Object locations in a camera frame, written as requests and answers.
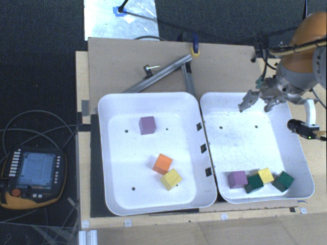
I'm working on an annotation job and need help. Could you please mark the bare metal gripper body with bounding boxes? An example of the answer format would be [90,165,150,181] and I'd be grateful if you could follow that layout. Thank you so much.
[258,76,306,104]

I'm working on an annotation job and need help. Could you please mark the white plastic tray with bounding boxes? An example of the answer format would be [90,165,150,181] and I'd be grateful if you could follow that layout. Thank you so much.
[98,91,218,216]
[199,91,315,204]

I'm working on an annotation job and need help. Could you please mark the yellow cube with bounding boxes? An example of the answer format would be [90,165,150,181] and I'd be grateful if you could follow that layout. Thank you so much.
[257,167,275,184]
[160,168,183,191]

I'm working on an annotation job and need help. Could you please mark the green cube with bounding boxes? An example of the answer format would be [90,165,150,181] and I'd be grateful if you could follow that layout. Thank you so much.
[271,170,295,192]
[244,174,265,194]

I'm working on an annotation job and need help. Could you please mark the purple cube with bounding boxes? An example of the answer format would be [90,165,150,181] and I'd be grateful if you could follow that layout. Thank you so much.
[138,116,157,136]
[227,170,248,189]

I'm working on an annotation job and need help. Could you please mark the orange cube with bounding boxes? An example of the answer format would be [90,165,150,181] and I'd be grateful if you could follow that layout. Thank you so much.
[152,153,173,175]

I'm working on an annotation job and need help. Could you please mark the black cylinder on white bracket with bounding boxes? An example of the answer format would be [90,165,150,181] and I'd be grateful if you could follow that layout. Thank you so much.
[287,99,320,140]

